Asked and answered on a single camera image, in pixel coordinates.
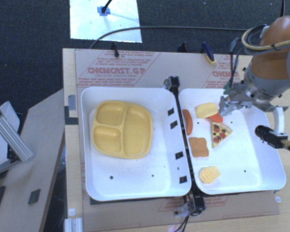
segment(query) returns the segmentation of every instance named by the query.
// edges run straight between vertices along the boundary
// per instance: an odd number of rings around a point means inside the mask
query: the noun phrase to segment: sausage
[[[187,109],[183,110],[183,115],[185,119],[185,125],[186,125],[186,134],[189,136],[192,133],[192,117],[190,112]]]

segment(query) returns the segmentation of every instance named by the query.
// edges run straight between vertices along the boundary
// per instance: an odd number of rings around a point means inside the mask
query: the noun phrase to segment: blue tape
[[[105,13],[102,13],[102,8],[103,8],[103,6],[97,7],[97,11],[98,11],[100,16],[107,16],[107,15],[111,14],[111,11],[109,8],[106,8]]]

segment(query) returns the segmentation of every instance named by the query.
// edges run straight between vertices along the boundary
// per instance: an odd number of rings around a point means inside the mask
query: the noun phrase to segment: tray hinge
[[[193,167],[190,159],[190,153],[189,153],[189,147],[188,147],[188,141],[186,137],[186,130],[185,130],[185,125],[184,125],[184,119],[182,116],[182,110],[180,107],[180,102],[179,102],[179,92],[178,88],[180,86],[179,83],[179,78],[178,76],[170,76],[168,79],[164,81],[164,88],[172,92],[175,96],[176,100],[176,106],[177,106],[177,111],[178,111],[178,116],[179,116],[179,121],[180,121],[180,126],[182,129],[183,133],[183,139],[184,139],[184,144],[185,144],[185,150],[186,150],[186,155],[187,155],[187,160],[188,160],[188,166],[189,166],[189,171],[190,171],[190,177],[191,177],[191,182],[192,182],[192,194],[193,194],[193,202],[194,206],[194,211],[201,212],[205,210],[205,202],[204,202],[204,194],[200,191],[198,188],[197,184],[195,183],[195,178],[194,178],[194,173],[193,173]]]
[[[181,207],[174,209],[175,217],[186,218],[195,211],[195,205],[193,199],[190,199],[188,202],[184,203]]]

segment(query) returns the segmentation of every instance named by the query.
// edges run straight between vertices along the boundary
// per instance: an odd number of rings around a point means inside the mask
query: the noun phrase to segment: toy food
[[[215,148],[232,132],[232,129],[223,123],[212,122],[212,146]]]
[[[204,103],[201,105],[198,105],[195,108],[195,114],[197,118],[208,118],[212,115],[215,115],[218,113],[218,108],[215,103],[209,102],[209,103]]]
[[[205,184],[212,183],[217,177],[220,176],[219,170],[215,166],[202,168],[199,178]]]
[[[185,125],[186,125],[186,134],[189,136],[192,133],[192,117],[190,112],[187,109],[183,110],[183,116],[185,119]]]
[[[152,118],[142,106],[105,101],[96,109],[91,139],[95,148],[108,156],[137,159],[151,145]]]
[[[216,113],[210,117],[208,117],[210,120],[212,120],[213,122],[216,123],[222,123],[223,122],[223,118],[219,115],[219,113]]]
[[[205,138],[190,137],[189,143],[194,157],[208,157],[209,152]]]

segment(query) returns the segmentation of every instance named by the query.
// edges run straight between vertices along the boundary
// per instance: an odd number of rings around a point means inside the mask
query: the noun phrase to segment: red pepperoni
[[[213,141],[214,141],[215,144],[218,144],[220,140],[219,140],[218,137],[214,137],[214,138],[213,138]]]
[[[220,132],[220,129],[219,129],[219,127],[217,126],[214,126],[214,132]]]
[[[226,138],[226,134],[224,134],[223,132],[221,132],[221,133],[219,134],[219,136],[220,136],[222,139]]]

